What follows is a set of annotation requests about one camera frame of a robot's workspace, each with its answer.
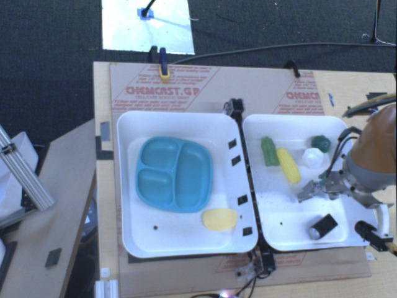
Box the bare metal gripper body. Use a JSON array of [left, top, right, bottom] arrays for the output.
[[322, 169, 373, 201]]

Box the white round toy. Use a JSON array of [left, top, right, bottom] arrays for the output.
[[301, 147, 324, 169]]

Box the white plastic tray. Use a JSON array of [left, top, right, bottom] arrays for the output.
[[241, 113, 380, 252], [115, 110, 259, 259]]

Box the yellow toy corn cob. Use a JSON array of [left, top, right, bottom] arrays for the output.
[[275, 147, 301, 184]]

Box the black small can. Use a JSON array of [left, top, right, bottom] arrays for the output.
[[308, 213, 339, 240]]

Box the dark green toy broccoli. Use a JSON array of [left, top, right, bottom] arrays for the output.
[[310, 134, 332, 153]]

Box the green toy cucumber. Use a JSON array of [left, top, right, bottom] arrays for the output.
[[260, 136, 279, 167]]

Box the thin black rod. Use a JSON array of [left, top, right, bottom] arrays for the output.
[[234, 110, 271, 257]]

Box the yellow toy potato chip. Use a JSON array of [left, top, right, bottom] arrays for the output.
[[201, 207, 239, 232]]

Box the blue divided plate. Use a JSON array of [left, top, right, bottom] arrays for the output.
[[135, 135, 214, 214]]

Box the brown cardboard board red print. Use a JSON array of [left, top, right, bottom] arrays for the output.
[[109, 62, 372, 298]]

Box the black cylinder on white bracket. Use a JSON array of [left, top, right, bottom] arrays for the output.
[[354, 202, 394, 253]]

